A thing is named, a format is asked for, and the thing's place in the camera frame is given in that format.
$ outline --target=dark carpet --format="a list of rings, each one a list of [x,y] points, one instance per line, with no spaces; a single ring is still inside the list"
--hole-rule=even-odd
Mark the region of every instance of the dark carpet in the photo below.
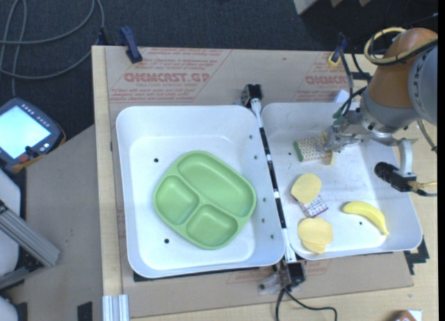
[[[336,8],[319,0],[302,15],[293,0],[0,0],[0,105],[15,93],[52,116],[68,139],[93,124],[88,52],[102,20],[116,45],[119,30],[129,26],[140,46],[331,51],[342,32],[354,43],[350,50],[361,51],[388,26],[438,32],[433,13],[438,0],[372,0],[364,7],[345,0]],[[64,38],[27,43],[76,27]]]

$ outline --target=black device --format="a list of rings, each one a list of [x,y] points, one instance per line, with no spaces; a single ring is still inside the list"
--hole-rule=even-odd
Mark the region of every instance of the black device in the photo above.
[[[39,108],[19,98],[0,107],[0,167],[18,173],[65,141],[65,133]]]

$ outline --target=gray cable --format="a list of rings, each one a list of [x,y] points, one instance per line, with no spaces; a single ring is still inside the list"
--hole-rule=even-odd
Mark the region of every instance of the gray cable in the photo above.
[[[21,33],[19,36],[18,40],[8,40],[8,33],[10,30],[10,24],[11,24],[11,20],[13,18],[13,15],[16,11],[17,5],[19,2],[22,2],[23,5],[23,21],[22,21],[22,29],[21,29]],[[13,96],[15,96],[15,79],[21,79],[21,80],[45,80],[45,79],[52,79],[55,78],[57,76],[60,76],[64,73],[67,73],[68,71],[74,69],[75,67],[79,66],[83,61],[85,61],[91,54],[91,51],[88,51],[83,57],[81,57],[80,60],[78,60],[77,62],[75,62],[73,65],[70,65],[69,67],[53,73],[53,74],[48,74],[48,75],[42,75],[42,76],[29,76],[29,75],[21,75],[21,74],[17,74],[15,72],[16,68],[17,68],[17,62],[18,62],[18,58],[19,58],[19,52],[20,52],[20,47],[22,45],[35,45],[35,44],[46,44],[46,43],[50,43],[50,42],[55,42],[57,40],[63,39],[68,37],[69,35],[77,32],[80,28],[82,28],[83,26],[85,26],[89,21],[90,18],[92,17],[94,11],[95,11],[95,7],[97,6],[99,7],[99,11],[100,11],[100,15],[101,15],[101,28],[104,27],[105,25],[105,15],[104,15],[104,9],[102,7],[102,4],[100,2],[100,0],[92,0],[91,3],[91,7],[90,7],[90,11],[87,14],[87,16],[84,18],[84,20],[77,26],[75,26],[73,29],[69,30],[68,32],[65,32],[61,35],[57,35],[51,38],[45,38],[42,40],[31,40],[31,41],[23,41],[23,37],[25,34],[25,30],[26,30],[26,22],[27,22],[27,17],[28,17],[28,9],[26,6],[26,0],[15,0],[13,6],[10,9],[9,12],[9,16],[8,19],[6,21],[6,26],[5,26],[5,31],[3,33],[3,40],[0,40],[0,45],[1,45],[1,51],[0,51],[0,74],[6,75],[11,77],[12,79],[12,91],[13,91]],[[2,69],[2,65],[3,65],[3,60],[4,60],[4,53],[5,53],[5,49],[6,49],[6,45],[16,45],[16,51],[15,51],[15,55],[14,55],[14,59],[13,59],[13,68],[12,71],[8,72],[4,69]]]
[[[426,131],[425,124],[422,120],[417,120],[417,124],[419,125],[419,128],[426,139],[426,142],[428,142],[428,144],[430,145],[431,150],[437,154],[437,145],[432,141],[430,135]]]

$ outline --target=yellow banana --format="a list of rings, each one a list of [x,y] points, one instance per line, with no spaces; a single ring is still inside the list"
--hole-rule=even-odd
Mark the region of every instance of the yellow banana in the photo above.
[[[343,206],[344,213],[353,213],[368,218],[384,235],[389,235],[385,215],[378,208],[364,201],[351,201]]]

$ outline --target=wire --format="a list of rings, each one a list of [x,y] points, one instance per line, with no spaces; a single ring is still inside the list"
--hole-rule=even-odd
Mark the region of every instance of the wire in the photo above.
[[[406,60],[416,56],[417,54],[425,51],[426,49],[434,47],[439,42],[439,36],[434,35],[431,38],[427,39],[425,42],[419,43],[418,45],[404,51],[396,56],[392,56],[389,58],[377,58],[375,53],[373,52],[373,46],[375,41],[388,34],[388,33],[402,33],[406,30],[403,27],[389,27],[384,30],[381,30],[375,33],[369,40],[366,42],[364,46],[364,55],[365,57],[375,65],[394,65],[397,63],[404,63]]]
[[[426,192],[422,189],[413,190],[413,192],[415,192],[416,194],[423,196],[423,197],[437,197],[438,196],[436,192]]]
[[[426,131],[426,127],[425,127],[424,121],[423,120],[418,120],[417,124],[419,125],[419,128],[420,128],[423,136],[425,137],[426,141],[430,145],[431,150],[437,154],[437,145],[432,141],[432,138],[430,137],[430,135]]]
[[[343,112],[343,111],[345,112],[343,115],[345,115],[345,114],[348,112],[347,110],[344,110],[345,107],[346,107],[346,106],[347,106],[347,107],[350,107],[350,105],[351,105],[353,99],[354,99],[357,95],[361,95],[361,94],[363,94],[365,90],[366,90],[366,86],[363,87],[363,88],[360,88],[359,90],[357,90],[356,92],[354,92],[352,95],[350,95],[349,98],[348,98],[345,102],[343,102],[343,105],[341,105],[341,107],[340,107],[341,112]]]
[[[416,189],[429,188],[430,186],[437,186],[437,181],[430,181],[429,183],[419,183],[418,181],[408,181],[408,185]]]
[[[350,105],[352,103],[353,90],[354,90],[354,78],[349,70],[349,65],[345,59],[345,53],[343,50],[343,46],[341,45],[341,42],[343,39],[346,39],[346,37],[343,33],[340,33],[339,37],[338,37],[338,42],[339,42],[338,48],[339,48],[341,62],[343,63],[343,66],[345,68],[346,76],[348,77],[348,83],[349,83],[349,100],[346,101],[346,109],[345,109],[345,113],[343,114],[343,115],[345,115],[349,111]]]
[[[413,26],[416,26],[417,24],[420,24],[421,22],[424,22],[424,21],[427,21],[427,20],[429,20],[429,19],[434,19],[434,18],[438,18],[439,17],[439,13],[438,12],[435,12],[435,13],[433,13],[433,14],[431,14],[431,15],[429,15],[429,16],[427,16],[427,17],[423,17],[423,18],[421,18],[421,19],[418,19],[418,20],[415,20],[415,21],[412,21],[412,22],[409,22],[409,23],[406,23],[406,24],[402,24],[402,25],[400,25],[400,27],[403,27],[403,28],[405,28],[405,29],[408,29],[408,28],[411,28],[411,27],[413,27]],[[353,44],[361,44],[361,43],[365,43],[365,42],[367,42],[368,40],[369,40],[369,38],[373,35],[374,33],[371,33],[371,34],[369,34],[369,35],[366,35],[366,36],[362,36],[362,37],[359,37],[359,38],[355,38],[354,40],[352,40],[351,41],[351,43],[353,43]]]
[[[277,304],[275,306],[275,321],[280,321],[280,304],[281,301],[283,299],[284,294],[287,294],[294,302],[296,302],[298,305],[307,308],[308,310],[311,311],[324,311],[324,310],[331,310],[334,312],[334,321],[337,321],[337,310],[331,306],[326,306],[326,307],[311,307],[308,305],[303,304],[301,301],[299,301],[298,299],[296,299],[286,288],[283,288],[280,290],[279,294],[278,294],[278,298],[277,298]]]
[[[8,40],[8,34],[9,34],[9,30],[10,30],[10,26],[11,26],[11,21],[13,18],[13,15],[15,14],[17,5],[19,3],[22,3],[23,5],[23,20],[22,20],[22,29],[20,31],[19,34],[19,39],[18,40]],[[0,45],[1,45],[1,51],[0,51],[0,74],[3,74],[5,76],[9,76],[11,78],[11,89],[12,89],[12,93],[13,96],[15,96],[15,79],[21,79],[21,80],[45,80],[45,79],[52,79],[55,78],[57,76],[60,76],[62,74],[65,74],[67,72],[69,72],[70,70],[73,70],[74,68],[78,67],[83,61],[85,61],[91,54],[91,51],[88,51],[86,54],[84,54],[78,61],[76,61],[74,64],[70,65],[69,67],[66,67],[65,69],[62,69],[61,71],[52,73],[52,74],[47,74],[47,75],[41,75],[41,76],[30,76],[30,75],[21,75],[21,74],[17,74],[16,73],[16,69],[17,69],[17,63],[18,63],[18,58],[19,58],[19,53],[20,53],[20,48],[21,46],[24,45],[37,45],[37,44],[48,44],[50,42],[55,42],[57,40],[61,40],[63,38],[66,38],[68,36],[70,36],[73,33],[76,33],[79,29],[81,29],[82,27],[84,27],[91,19],[96,5],[99,8],[100,11],[100,15],[101,15],[101,28],[104,28],[105,26],[105,15],[104,15],[104,9],[102,7],[102,4],[100,2],[100,0],[92,0],[91,2],[91,7],[89,10],[89,13],[86,15],[86,17],[83,19],[83,21],[81,21],[80,24],[78,24],[77,26],[75,26],[74,28],[72,28],[71,30],[61,34],[61,35],[57,35],[51,38],[45,38],[45,39],[41,39],[41,40],[29,40],[29,41],[24,41],[24,34],[26,31],[26,23],[27,23],[27,19],[28,19],[28,8],[26,5],[26,0],[15,0],[13,5],[11,6],[8,18],[6,20],[6,25],[5,25],[5,31],[3,32],[3,39],[0,40]],[[6,50],[6,46],[7,45],[16,45],[17,48],[15,50],[15,54],[14,54],[14,58],[13,58],[13,65],[12,65],[12,69],[10,71],[7,71],[5,69],[2,69],[2,65],[3,65],[3,60],[4,60],[4,54],[5,54],[5,50]]]
[[[372,76],[369,73],[365,73],[363,71],[363,69],[360,67],[360,65],[357,61],[357,56],[355,55],[355,52],[352,52],[351,56],[353,57],[355,67],[357,68],[359,73],[363,76],[363,78],[366,80],[366,82],[369,84],[371,82]]]

